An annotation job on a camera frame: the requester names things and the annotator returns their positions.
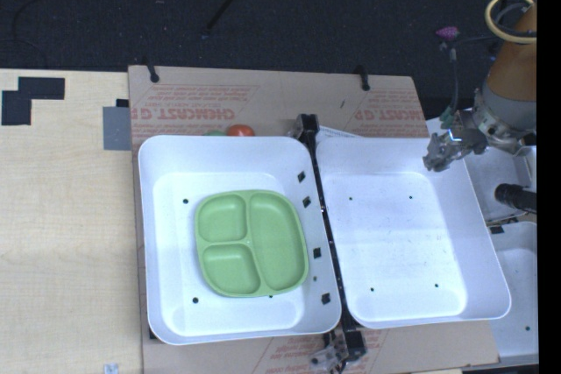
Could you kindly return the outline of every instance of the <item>green plate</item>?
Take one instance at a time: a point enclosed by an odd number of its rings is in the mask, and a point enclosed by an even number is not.
[[[269,190],[215,194],[195,211],[195,240],[207,283],[225,296],[285,293],[308,275],[298,213]]]

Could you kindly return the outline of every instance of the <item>yellow ring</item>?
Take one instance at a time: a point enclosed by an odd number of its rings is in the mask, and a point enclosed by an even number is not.
[[[485,8],[485,22],[486,22],[487,26],[489,27],[489,30],[491,30],[491,32],[493,32],[493,34],[495,34],[499,38],[504,39],[504,40],[509,41],[509,42],[515,42],[516,44],[533,44],[533,43],[535,43],[537,41],[537,37],[535,37],[535,36],[528,36],[528,37],[513,36],[513,35],[510,35],[510,34],[504,32],[503,30],[501,30],[497,27],[497,25],[495,24],[495,22],[491,18],[491,10],[493,9],[493,7],[499,1],[500,0],[492,0],[491,2],[489,2],[487,7]],[[534,0],[523,0],[523,1],[526,2],[528,5],[533,5],[534,4]]]

